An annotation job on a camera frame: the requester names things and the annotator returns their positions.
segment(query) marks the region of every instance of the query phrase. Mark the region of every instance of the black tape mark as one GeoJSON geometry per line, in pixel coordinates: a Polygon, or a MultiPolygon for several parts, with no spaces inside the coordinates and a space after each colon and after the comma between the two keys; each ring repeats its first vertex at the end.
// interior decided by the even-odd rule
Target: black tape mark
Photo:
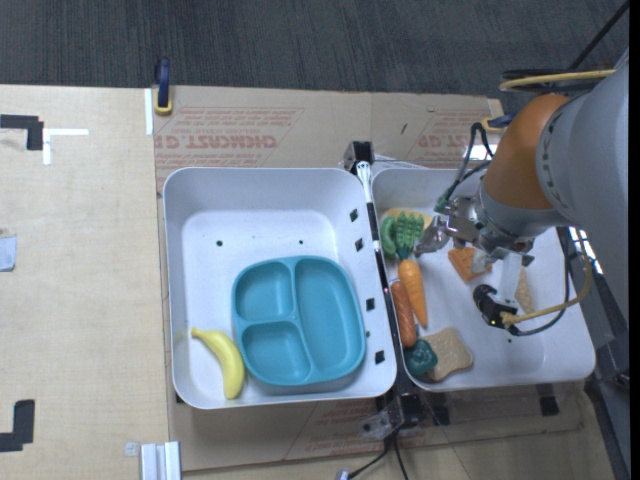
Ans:
{"type": "Polygon", "coordinates": [[[34,400],[20,400],[13,407],[13,432],[0,434],[0,452],[19,452],[22,445],[33,443],[34,400]]]}
{"type": "Polygon", "coordinates": [[[27,130],[27,149],[42,151],[42,130],[44,123],[38,116],[0,115],[0,128],[14,128],[27,130]]]}

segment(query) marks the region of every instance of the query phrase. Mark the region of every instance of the blue plate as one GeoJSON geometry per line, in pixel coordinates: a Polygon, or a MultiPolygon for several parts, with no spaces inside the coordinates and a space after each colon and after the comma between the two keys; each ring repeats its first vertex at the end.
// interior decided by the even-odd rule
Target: blue plate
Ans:
{"type": "Polygon", "coordinates": [[[344,269],[317,256],[257,263],[236,278],[232,314],[249,372],[272,386],[308,386],[352,373],[364,326],[344,269]]]}

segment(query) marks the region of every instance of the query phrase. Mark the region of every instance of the yellow banana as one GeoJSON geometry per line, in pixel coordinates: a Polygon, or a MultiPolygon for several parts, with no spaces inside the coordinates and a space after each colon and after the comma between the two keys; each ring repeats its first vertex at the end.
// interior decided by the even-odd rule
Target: yellow banana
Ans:
{"type": "Polygon", "coordinates": [[[191,336],[201,340],[218,358],[222,367],[222,383],[224,396],[231,400],[236,398],[244,384],[244,361],[238,346],[222,331],[201,331],[191,328],[191,336]]]}

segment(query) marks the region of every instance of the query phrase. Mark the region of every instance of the bread slice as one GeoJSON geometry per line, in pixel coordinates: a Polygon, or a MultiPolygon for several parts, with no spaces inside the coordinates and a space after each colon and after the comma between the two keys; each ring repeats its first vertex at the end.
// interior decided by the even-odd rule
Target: bread slice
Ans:
{"type": "Polygon", "coordinates": [[[468,283],[472,279],[475,279],[476,277],[491,270],[492,264],[489,263],[484,272],[471,272],[474,255],[473,247],[464,247],[463,249],[457,249],[454,247],[453,249],[449,249],[448,255],[449,260],[465,283],[468,283]]]}
{"type": "Polygon", "coordinates": [[[453,327],[445,327],[430,336],[423,336],[438,356],[438,364],[428,370],[426,377],[432,382],[440,382],[452,373],[466,370],[473,365],[473,356],[453,327]]]}

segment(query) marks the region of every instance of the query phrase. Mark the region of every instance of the metal bracket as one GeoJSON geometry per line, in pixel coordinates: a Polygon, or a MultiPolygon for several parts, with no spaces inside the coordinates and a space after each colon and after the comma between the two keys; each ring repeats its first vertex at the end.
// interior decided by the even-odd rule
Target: metal bracket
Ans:
{"type": "Polygon", "coordinates": [[[373,165],[373,144],[371,142],[350,142],[344,152],[342,162],[345,170],[349,171],[351,174],[357,175],[356,165],[359,162],[367,162],[369,165],[373,165]]]}
{"type": "Polygon", "coordinates": [[[415,427],[426,417],[418,395],[396,396],[378,413],[361,420],[361,434],[363,437],[382,440],[403,428],[415,427]]]}
{"type": "Polygon", "coordinates": [[[180,480],[180,443],[143,444],[140,447],[140,480],[180,480]]]}

